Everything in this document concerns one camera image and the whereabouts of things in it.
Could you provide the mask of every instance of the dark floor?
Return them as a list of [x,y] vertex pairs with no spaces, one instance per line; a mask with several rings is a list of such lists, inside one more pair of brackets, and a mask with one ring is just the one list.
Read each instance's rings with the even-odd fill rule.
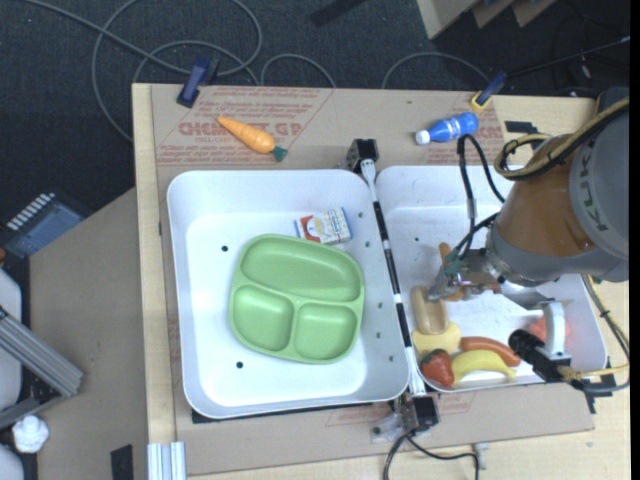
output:
[[[142,57],[108,38],[96,52],[110,17],[131,0],[38,0],[86,20],[25,0],[0,0],[0,219],[56,186],[91,210],[98,210],[134,184],[130,83]],[[430,41],[415,0],[362,0],[332,15],[344,0],[139,0],[109,30],[150,52],[179,41],[210,42],[246,61],[257,78],[269,59],[306,56],[330,74],[336,86],[380,88],[397,61],[417,52],[457,56],[491,76],[516,73],[551,59],[586,51],[630,34],[630,0],[560,0],[528,26],[518,26],[510,9],[484,29],[471,13]],[[241,10],[246,6],[261,30]],[[187,68],[198,45],[174,45],[158,56]],[[238,62],[227,54],[221,71]],[[505,94],[592,96],[629,85],[630,47],[608,48],[553,68],[510,78]],[[99,94],[92,87],[92,59]],[[186,75],[148,63],[139,80],[183,82]],[[255,83],[246,71],[219,83]],[[282,59],[269,66],[267,85],[327,86],[311,64]],[[478,90],[483,80],[462,63],[424,57],[390,77],[396,89]]]

